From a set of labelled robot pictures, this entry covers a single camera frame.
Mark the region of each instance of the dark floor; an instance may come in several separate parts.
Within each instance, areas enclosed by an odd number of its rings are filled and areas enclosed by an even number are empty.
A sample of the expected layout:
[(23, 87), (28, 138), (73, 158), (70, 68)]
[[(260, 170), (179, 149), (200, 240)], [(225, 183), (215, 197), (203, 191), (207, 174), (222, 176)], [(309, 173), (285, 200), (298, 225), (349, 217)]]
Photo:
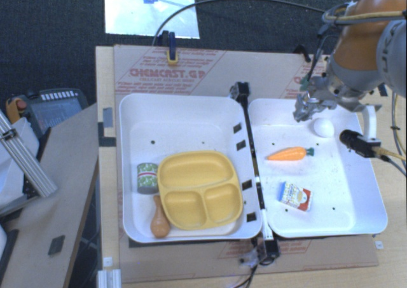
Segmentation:
[[(350, 0), (286, 0), (326, 10)], [(197, 8), (200, 39), (179, 46), (221, 50), (292, 52), (298, 44), (316, 47), (321, 14), (283, 4), (234, 1)], [(95, 94), (95, 47), (150, 45), (151, 37), (104, 32), (104, 0), (0, 0), (0, 106), (28, 89), (79, 88), (90, 104)], [(326, 47), (326, 53), (333, 43)], [(87, 282), (95, 262), (95, 212), (79, 247), (71, 287)]]

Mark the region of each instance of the wooden table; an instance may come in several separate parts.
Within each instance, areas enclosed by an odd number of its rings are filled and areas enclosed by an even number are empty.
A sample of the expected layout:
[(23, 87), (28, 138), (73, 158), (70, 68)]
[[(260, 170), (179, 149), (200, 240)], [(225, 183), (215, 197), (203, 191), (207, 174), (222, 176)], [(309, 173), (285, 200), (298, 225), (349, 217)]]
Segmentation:
[[(264, 55), (255, 53), (241, 53), (242, 63), (248, 55), (257, 60)], [(114, 50), (112, 47), (98, 47), (97, 59), (97, 99), (98, 121), (103, 122), (104, 108), (114, 106)], [(380, 97), (375, 93), (366, 97), (364, 102), (382, 104), (378, 112), (377, 137), (382, 140), (382, 146), (395, 151), (391, 126), (391, 98)], [(406, 142), (406, 104), (405, 99), (399, 99), (397, 107), (397, 121), (401, 128), (400, 134)], [(104, 136), (115, 137), (114, 124), (103, 129)], [(116, 174), (115, 147), (101, 146), (99, 148), (100, 165), (100, 197), (102, 205), (102, 256), (112, 257), (112, 265), (104, 269), (112, 270), (120, 267), (120, 247), (118, 222), (118, 195)], [(373, 160), (373, 168), (382, 192), (385, 208), (388, 213), (387, 229), (373, 240), (380, 242), (383, 249), (376, 251), (378, 266), (366, 268), (347, 268), (324, 271), (300, 271), (294, 273), (272, 273), (255, 275), (251, 287), (404, 287), (407, 282), (407, 225), (406, 225), (406, 178), (392, 165), (380, 160)], [(194, 278), (184, 280), (168, 280), (157, 282), (141, 282), (123, 284), (123, 287), (234, 287), (241, 283), (246, 276)]]

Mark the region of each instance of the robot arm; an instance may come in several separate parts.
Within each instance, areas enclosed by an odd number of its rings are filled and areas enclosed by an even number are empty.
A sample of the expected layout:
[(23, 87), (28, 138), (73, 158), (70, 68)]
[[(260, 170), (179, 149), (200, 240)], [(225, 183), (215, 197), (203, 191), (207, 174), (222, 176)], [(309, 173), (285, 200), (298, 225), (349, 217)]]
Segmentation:
[[(338, 11), (345, 11), (344, 17)], [(360, 100), (382, 83), (406, 96), (406, 0), (359, 0), (334, 8), (332, 15), (327, 11), (322, 19), (344, 28), (326, 72), (305, 79), (309, 83), (297, 97), (296, 121), (338, 104), (362, 111)]]

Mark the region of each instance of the orange carrot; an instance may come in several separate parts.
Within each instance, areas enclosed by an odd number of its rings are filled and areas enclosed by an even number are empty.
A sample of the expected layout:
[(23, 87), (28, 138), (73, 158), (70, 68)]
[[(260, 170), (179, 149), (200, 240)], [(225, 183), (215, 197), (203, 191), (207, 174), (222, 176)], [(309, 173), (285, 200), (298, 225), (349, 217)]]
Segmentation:
[(314, 149), (313, 148), (305, 149), (303, 147), (290, 147), (287, 149), (277, 151), (274, 154), (271, 154), (270, 156), (267, 157), (267, 159), (268, 160), (301, 160), (308, 154), (310, 156), (313, 156)]

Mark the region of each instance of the white tray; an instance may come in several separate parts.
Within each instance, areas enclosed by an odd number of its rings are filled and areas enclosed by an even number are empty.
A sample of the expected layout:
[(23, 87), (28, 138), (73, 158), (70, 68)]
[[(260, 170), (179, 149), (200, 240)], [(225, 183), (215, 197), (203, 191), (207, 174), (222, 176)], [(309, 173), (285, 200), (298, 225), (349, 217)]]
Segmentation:
[[(261, 229), (259, 202), (254, 182), (249, 141), (241, 106), (225, 97), (194, 97), (135, 93), (120, 103), (123, 225), (127, 235), (141, 243), (184, 240), (245, 239)], [(234, 133), (234, 127), (241, 130)], [(245, 147), (237, 150), (237, 144)], [(165, 157), (185, 151), (216, 150), (233, 163), (240, 183), (252, 181), (242, 191), (244, 206), (233, 223), (206, 230), (186, 231), (171, 227), (157, 239), (150, 230), (155, 213), (152, 195), (137, 192), (137, 165), (159, 164)], [(247, 221), (247, 215), (256, 219)]]
[[(249, 106), (254, 145), (267, 208), (268, 223), (276, 234), (294, 237), (380, 233), (387, 214), (370, 159), (349, 151), (339, 141), (350, 129), (361, 133), (356, 113), (341, 107), (316, 114), (327, 118), (335, 135), (322, 138), (313, 121), (297, 123), (293, 100), (257, 99)], [(268, 161), (266, 157), (286, 147), (313, 147), (315, 156), (300, 161)], [(304, 212), (279, 202), (283, 182), (313, 193), (311, 209)]]

